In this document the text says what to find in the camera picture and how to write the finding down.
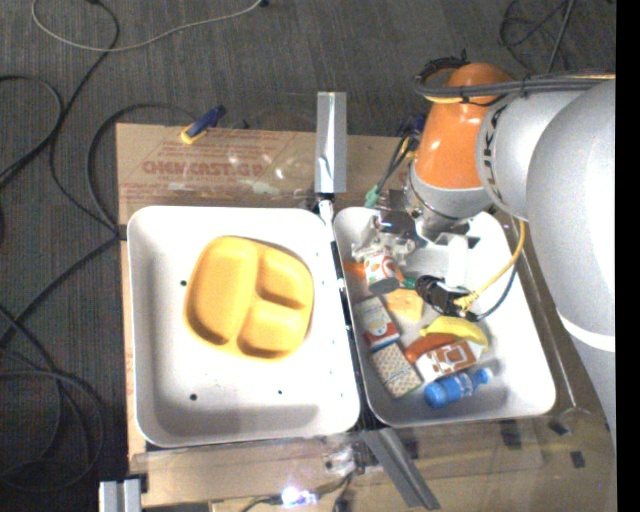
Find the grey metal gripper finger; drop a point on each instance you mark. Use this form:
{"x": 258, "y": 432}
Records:
{"x": 362, "y": 248}
{"x": 402, "y": 248}

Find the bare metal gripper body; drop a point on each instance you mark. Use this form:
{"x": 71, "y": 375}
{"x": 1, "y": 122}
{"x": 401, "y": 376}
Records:
{"x": 397, "y": 221}

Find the white and orange small can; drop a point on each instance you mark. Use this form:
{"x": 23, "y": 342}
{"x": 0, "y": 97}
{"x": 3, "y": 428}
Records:
{"x": 381, "y": 272}

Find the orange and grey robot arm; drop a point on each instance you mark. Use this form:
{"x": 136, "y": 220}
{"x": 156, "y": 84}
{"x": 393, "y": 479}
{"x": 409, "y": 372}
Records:
{"x": 550, "y": 165}

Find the white, red and blue carton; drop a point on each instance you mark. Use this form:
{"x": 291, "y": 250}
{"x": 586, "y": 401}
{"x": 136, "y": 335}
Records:
{"x": 376, "y": 324}

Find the orange sausage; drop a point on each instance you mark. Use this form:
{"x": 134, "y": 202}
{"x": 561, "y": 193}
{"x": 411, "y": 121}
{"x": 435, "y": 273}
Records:
{"x": 425, "y": 346}

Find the yellow banana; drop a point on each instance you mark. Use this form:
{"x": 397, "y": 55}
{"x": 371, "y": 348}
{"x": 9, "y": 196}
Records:
{"x": 462, "y": 330}

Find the white and orange carton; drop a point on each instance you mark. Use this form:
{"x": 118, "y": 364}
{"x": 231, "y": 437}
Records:
{"x": 450, "y": 359}

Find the tan biscuit packet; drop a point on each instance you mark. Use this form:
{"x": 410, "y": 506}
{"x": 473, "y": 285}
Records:
{"x": 396, "y": 371}

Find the yellow divided plate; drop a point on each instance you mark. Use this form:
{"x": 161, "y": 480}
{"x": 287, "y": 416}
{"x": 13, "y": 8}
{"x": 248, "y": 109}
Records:
{"x": 225, "y": 295}

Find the blue plastic bottle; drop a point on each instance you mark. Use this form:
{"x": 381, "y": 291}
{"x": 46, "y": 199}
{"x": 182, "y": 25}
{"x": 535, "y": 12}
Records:
{"x": 450, "y": 389}

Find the white plastic tray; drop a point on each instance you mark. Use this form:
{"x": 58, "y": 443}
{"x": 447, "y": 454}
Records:
{"x": 165, "y": 300}
{"x": 520, "y": 360}

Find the brown cardboard board, red print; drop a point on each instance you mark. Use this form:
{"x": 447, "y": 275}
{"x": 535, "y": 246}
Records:
{"x": 150, "y": 170}

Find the black cylinder on white bracket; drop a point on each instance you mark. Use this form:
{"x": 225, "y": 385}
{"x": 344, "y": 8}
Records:
{"x": 437, "y": 294}

